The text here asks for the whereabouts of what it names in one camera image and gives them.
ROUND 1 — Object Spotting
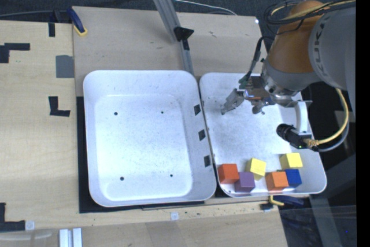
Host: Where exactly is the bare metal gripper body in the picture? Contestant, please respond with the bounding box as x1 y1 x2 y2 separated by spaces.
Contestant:
244 75 299 106

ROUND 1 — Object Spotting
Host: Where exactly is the white plastic tray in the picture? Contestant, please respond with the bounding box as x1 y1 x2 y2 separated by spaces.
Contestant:
83 69 217 208
198 72 328 198

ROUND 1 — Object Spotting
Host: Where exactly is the yellow cube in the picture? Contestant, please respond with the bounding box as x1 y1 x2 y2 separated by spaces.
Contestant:
279 152 304 171
245 157 267 181

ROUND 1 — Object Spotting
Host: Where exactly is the orange cube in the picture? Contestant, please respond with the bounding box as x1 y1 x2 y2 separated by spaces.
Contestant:
217 163 240 185
265 171 290 191

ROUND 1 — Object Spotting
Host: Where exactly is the purple cube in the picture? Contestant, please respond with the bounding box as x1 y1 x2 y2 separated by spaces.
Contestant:
234 171 256 193

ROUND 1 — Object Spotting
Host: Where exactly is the blue cube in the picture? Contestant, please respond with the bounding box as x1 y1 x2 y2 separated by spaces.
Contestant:
284 168 302 188

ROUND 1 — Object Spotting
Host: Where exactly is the pale wood board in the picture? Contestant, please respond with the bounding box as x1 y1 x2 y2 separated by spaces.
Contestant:
71 5 312 228

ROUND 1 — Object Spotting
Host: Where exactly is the black cylinder on white bracket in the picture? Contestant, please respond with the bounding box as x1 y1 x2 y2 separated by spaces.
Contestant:
276 99 313 150

